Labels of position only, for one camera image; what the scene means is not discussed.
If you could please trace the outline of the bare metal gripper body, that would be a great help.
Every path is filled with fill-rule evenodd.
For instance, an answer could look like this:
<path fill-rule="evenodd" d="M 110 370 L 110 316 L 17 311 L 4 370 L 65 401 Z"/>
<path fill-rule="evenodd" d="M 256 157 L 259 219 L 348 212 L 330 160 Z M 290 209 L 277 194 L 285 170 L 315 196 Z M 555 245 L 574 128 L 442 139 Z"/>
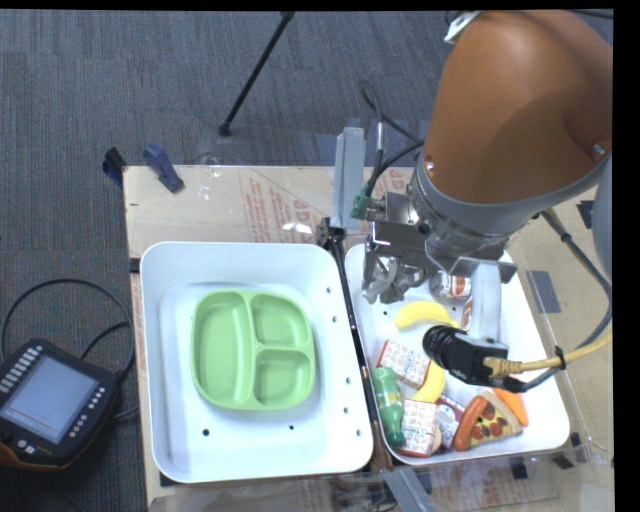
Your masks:
<path fill-rule="evenodd" d="M 371 202 L 370 245 L 379 256 L 394 257 L 398 264 L 422 268 L 427 274 L 472 274 L 481 264 L 493 264 L 506 274 L 502 260 L 505 234 L 489 234 L 464 227 L 443 216 L 416 196 L 387 192 Z"/>

